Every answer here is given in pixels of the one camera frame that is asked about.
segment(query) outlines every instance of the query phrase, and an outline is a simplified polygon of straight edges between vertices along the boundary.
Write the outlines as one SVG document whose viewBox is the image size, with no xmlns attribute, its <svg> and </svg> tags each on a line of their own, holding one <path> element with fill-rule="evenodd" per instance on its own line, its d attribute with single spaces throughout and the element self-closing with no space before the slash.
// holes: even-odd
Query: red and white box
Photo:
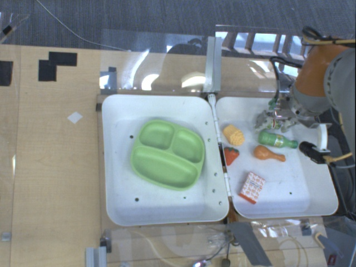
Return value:
<svg viewBox="0 0 356 267">
<path fill-rule="evenodd" d="M 244 186 L 239 193 L 239 196 L 243 197 L 245 200 L 252 204 L 256 204 L 265 182 L 266 180 L 264 180 L 262 177 L 254 174 L 253 172 L 249 172 Z"/>
</svg>

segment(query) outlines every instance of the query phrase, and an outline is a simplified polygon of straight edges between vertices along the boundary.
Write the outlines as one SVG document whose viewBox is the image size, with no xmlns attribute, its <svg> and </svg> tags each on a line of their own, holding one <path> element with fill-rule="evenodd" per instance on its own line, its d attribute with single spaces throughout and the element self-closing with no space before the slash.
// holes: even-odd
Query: strawberry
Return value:
<svg viewBox="0 0 356 267">
<path fill-rule="evenodd" d="M 224 148 L 226 165 L 230 165 L 240 155 L 240 151 L 233 147 Z"/>
</svg>

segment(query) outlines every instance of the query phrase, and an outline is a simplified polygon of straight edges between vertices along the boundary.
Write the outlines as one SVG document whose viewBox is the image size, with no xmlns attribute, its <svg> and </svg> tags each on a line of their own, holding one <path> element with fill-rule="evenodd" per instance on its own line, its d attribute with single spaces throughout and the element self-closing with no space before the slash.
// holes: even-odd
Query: green divided plate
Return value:
<svg viewBox="0 0 356 267">
<path fill-rule="evenodd" d="M 135 140 L 131 167 L 156 185 L 186 190 L 197 182 L 205 146 L 195 132 L 163 120 L 145 123 Z"/>
</svg>

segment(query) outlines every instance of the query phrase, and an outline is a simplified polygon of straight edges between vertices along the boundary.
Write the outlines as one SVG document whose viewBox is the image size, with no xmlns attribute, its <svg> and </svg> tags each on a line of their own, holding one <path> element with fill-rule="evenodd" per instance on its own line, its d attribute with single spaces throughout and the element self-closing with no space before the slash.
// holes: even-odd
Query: dark gray fabric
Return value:
<svg viewBox="0 0 356 267">
<path fill-rule="evenodd" d="M 40 1 L 69 28 L 99 43 L 104 29 L 213 36 L 216 24 L 274 28 L 280 33 L 300 31 L 308 24 L 325 34 L 355 36 L 355 0 Z M 27 27 L 7 43 L 99 48 L 73 36 L 34 0 L 0 0 L 0 12 L 31 14 Z"/>
</svg>

